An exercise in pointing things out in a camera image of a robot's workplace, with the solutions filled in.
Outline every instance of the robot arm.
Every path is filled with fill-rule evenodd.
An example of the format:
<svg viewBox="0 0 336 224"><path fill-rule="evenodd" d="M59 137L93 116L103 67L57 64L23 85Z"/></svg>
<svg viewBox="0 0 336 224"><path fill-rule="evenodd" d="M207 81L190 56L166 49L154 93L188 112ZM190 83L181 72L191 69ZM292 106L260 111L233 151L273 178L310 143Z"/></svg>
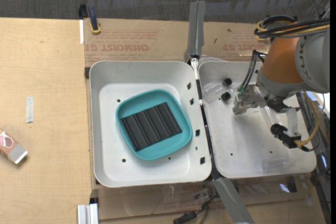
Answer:
<svg viewBox="0 0 336 224"><path fill-rule="evenodd" d="M289 25L273 30L265 28L265 25L279 20ZM271 47L265 59L259 52L253 52L246 79L235 97L234 114L243 114L247 109L258 106L286 113L293 108L286 106L284 100L298 92L330 92L330 19L297 23L295 18L287 16L268 17L258 23L255 34L271 38ZM256 84L249 84L258 57L263 64ZM287 131L274 126L271 132L277 136L279 130L281 132L278 133Z"/></svg>

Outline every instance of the black connector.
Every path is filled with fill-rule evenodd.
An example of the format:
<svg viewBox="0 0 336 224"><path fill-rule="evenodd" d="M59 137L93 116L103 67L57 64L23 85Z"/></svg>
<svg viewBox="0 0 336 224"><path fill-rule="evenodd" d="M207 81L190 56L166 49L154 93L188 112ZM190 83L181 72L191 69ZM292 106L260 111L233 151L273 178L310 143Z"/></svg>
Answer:
<svg viewBox="0 0 336 224"><path fill-rule="evenodd" d="M302 146L301 149L304 151L304 152L310 152L311 150L305 146Z"/></svg>
<svg viewBox="0 0 336 224"><path fill-rule="evenodd" d="M173 224L182 224L196 217L197 217L197 214L195 212L187 213L179 218L174 219Z"/></svg>
<svg viewBox="0 0 336 224"><path fill-rule="evenodd" d="M295 143L295 140L301 140L301 135L289 136L285 132L288 129L280 124L273 124L271 127L271 133L282 141L282 143L288 148L296 148L298 145Z"/></svg>
<svg viewBox="0 0 336 224"><path fill-rule="evenodd" d="M90 198L89 204L97 204L98 203L98 198Z"/></svg>

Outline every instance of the small metal piece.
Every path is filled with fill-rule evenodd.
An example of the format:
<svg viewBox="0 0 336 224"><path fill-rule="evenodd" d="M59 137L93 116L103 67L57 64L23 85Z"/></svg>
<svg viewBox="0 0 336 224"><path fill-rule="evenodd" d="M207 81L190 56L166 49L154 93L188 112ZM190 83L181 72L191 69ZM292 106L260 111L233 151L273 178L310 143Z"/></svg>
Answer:
<svg viewBox="0 0 336 224"><path fill-rule="evenodd" d="M89 14L90 14L90 30L93 34L99 34L100 33L100 26L99 23L97 22L97 16L95 12L95 8L93 6L89 6Z"/></svg>
<svg viewBox="0 0 336 224"><path fill-rule="evenodd" d="M245 113L249 108L256 108L258 106L263 108L266 106L266 102L259 95L256 85L248 85L244 92L241 91L236 95L233 112L235 115L239 115Z"/></svg>
<svg viewBox="0 0 336 224"><path fill-rule="evenodd" d="M299 134L298 113L296 109L289 109L286 111L287 115L287 131L289 136Z"/></svg>
<svg viewBox="0 0 336 224"><path fill-rule="evenodd" d="M8 154L7 158L15 164L18 164L28 152L21 146L17 144L15 148Z"/></svg>
<svg viewBox="0 0 336 224"><path fill-rule="evenodd" d="M78 16L79 16L79 19L83 19L83 18L88 17L88 12L86 10L86 5L85 4L80 4L79 9L78 9Z"/></svg>
<svg viewBox="0 0 336 224"><path fill-rule="evenodd" d="M213 185L234 223L255 223L230 179L221 177Z"/></svg>
<svg viewBox="0 0 336 224"><path fill-rule="evenodd" d="M87 78L87 79L90 78L90 68L89 68L89 67L85 67L85 68L84 68L84 76L85 76L85 78Z"/></svg>
<svg viewBox="0 0 336 224"><path fill-rule="evenodd" d="M98 204L78 205L77 224L99 224Z"/></svg>
<svg viewBox="0 0 336 224"><path fill-rule="evenodd" d="M34 97L26 97L26 123L34 121Z"/></svg>
<svg viewBox="0 0 336 224"><path fill-rule="evenodd" d="M202 46L204 45L204 15L205 1L190 3L188 47L184 55L186 62L188 62L190 56L199 57L202 55Z"/></svg>

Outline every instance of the black cable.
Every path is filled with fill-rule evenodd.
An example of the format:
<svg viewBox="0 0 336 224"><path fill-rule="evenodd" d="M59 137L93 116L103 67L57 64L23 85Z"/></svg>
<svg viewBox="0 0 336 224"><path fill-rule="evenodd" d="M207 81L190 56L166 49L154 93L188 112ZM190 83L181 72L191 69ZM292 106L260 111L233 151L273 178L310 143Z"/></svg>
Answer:
<svg viewBox="0 0 336 224"><path fill-rule="evenodd" d="M322 107L322 111L324 112L324 108L326 107L326 97L324 96L324 93L322 94L323 96L323 107Z"/></svg>
<svg viewBox="0 0 336 224"><path fill-rule="evenodd" d="M306 97L302 97L302 100L303 100L303 105L304 105L304 110L305 110L305 114L306 114L306 116L307 116L307 118L308 118L308 120L309 120L309 122L312 124L312 123L315 123L316 124L316 121L315 121L315 118L313 117L313 115L312 115L312 111L311 111L311 109L310 109L310 106L308 105L308 100L306 99ZM313 147L313 148L307 148L307 147L305 147L305 146L303 146L301 149L303 150L303 151L305 151L305 152L311 152L311 151L314 151L314 150L316 150L318 147L319 147L319 145L320 145L320 140L321 140L321 138L320 138L320 128L318 128L318 130L317 130L317 133L316 133L316 139L317 139L317 143L316 143L316 145Z"/></svg>
<svg viewBox="0 0 336 224"><path fill-rule="evenodd" d="M258 52L258 51L254 51L256 54L257 54L257 56L258 56L258 58L262 61L262 62L265 62L265 59L262 57L262 56L267 56L267 54L264 54L264 53L262 53L262 52Z"/></svg>
<svg viewBox="0 0 336 224"><path fill-rule="evenodd" d="M318 18L323 19L329 11L330 11L330 0L325 5L322 13L318 16Z"/></svg>
<svg viewBox="0 0 336 224"><path fill-rule="evenodd" d="M318 31L312 31L312 32L308 32L308 33L294 33L294 35L285 35L285 36L277 36L277 37L273 37L271 36L270 39L271 41L273 41L273 39L275 38L297 38L297 37L304 37L304 36L310 36L310 35L317 35L317 34L324 34L327 30L318 30Z"/></svg>
<svg viewBox="0 0 336 224"><path fill-rule="evenodd" d="M207 204L206 208L205 208L205 212L202 215L202 218L200 219L198 224L203 224L203 222L204 222L205 218L207 217L208 213L209 213L209 205Z"/></svg>
<svg viewBox="0 0 336 224"><path fill-rule="evenodd" d="M290 17L287 15L276 15L276 16L267 16L264 20L261 21L260 26L264 29L267 28L267 26L276 23L278 21L285 21L285 22L290 22L290 23L295 23L298 21L296 17Z"/></svg>
<svg viewBox="0 0 336 224"><path fill-rule="evenodd" d="M249 74L248 74L248 78L247 78L247 80L245 81L245 84L244 84L244 86L243 86L243 90L246 90L248 84L250 83L250 80L251 80L251 78L252 78L254 69L255 69L255 67L256 67L256 63L257 63L257 54L255 53L255 50L253 51L252 56L253 56L252 68L251 68L251 70L250 70L250 72L249 72Z"/></svg>
<svg viewBox="0 0 336 224"><path fill-rule="evenodd" d="M301 27L301 26L302 27L307 27L308 26L308 27L310 27L309 29L311 29L311 28L316 28L318 26L328 25L328 24L330 24L330 19L329 18L318 19L318 20L312 20L312 21L303 22L303 23L281 26L281 27L277 27L277 28L273 28L271 30L266 30L266 31L261 31L261 32L259 32L259 30L257 28L257 29L255 29L254 34L258 37L261 37L261 36L266 36L266 35L269 35L269 34L274 34L274 32L277 32L277 31L290 30L290 29ZM302 31L302 30L304 30L304 29L303 28L295 29L296 32Z"/></svg>
<svg viewBox="0 0 336 224"><path fill-rule="evenodd" d="M245 85L245 82L247 81L247 78L248 78L248 76L249 76L249 74L251 73L251 70L252 70L253 59L254 59L254 51L255 51L255 50L253 50L253 52L252 52L251 61L250 61L250 64L249 64L249 67L248 67L248 70L247 70L245 79L244 79L243 82L242 82L242 85L243 85L243 86Z"/></svg>
<svg viewBox="0 0 336 224"><path fill-rule="evenodd" d="M287 35L287 34L292 34L292 33L296 33L296 32L299 32L299 31L304 31L304 30L309 30L309 29L313 29L313 28L316 28L316 27L319 27L319 26L324 26L324 25L327 25L326 23L323 23L323 25L309 25L309 26L304 26L304 27L301 27L299 29L293 29L293 30L288 30L288 31L285 31L283 33L274 33L274 34L266 34L266 36L268 37L281 37L283 35ZM313 31L311 33L305 33L305 35L309 35L309 34L315 34Z"/></svg>
<svg viewBox="0 0 336 224"><path fill-rule="evenodd" d="M209 203L210 203L214 198L216 198L216 197L219 197L219 195L218 195L218 194L215 194L215 195L213 195L208 201L204 202L204 203L202 204L202 207L201 207L200 211L198 211L198 212L189 212L189 213L184 214L183 216L181 216L181 217L179 217L179 218L174 219L173 224L182 224L182 223L185 223L185 222L187 222L187 221L189 221L189 220L191 220L191 219L196 218L201 212L203 212L204 210L206 210L206 211L208 210ZM205 219L205 217L207 216L207 214L208 214L207 212L204 214L204 216L201 218L201 222L200 222L200 223L202 223L202 222L204 221L204 219Z"/></svg>

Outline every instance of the wooden table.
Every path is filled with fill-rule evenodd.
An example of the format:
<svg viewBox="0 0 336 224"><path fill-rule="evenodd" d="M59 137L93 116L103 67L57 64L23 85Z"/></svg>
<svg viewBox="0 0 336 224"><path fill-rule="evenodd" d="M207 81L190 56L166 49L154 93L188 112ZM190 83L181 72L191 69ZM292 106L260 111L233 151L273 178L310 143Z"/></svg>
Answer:
<svg viewBox="0 0 336 224"><path fill-rule="evenodd" d="M76 223L91 194L85 56L77 20L0 19L0 127L28 150L18 165L0 158L0 223ZM34 121L26 123L26 97ZM249 206L256 223L325 223L309 200ZM181 214L102 221L171 224ZM214 209L204 223L231 223Z"/></svg>

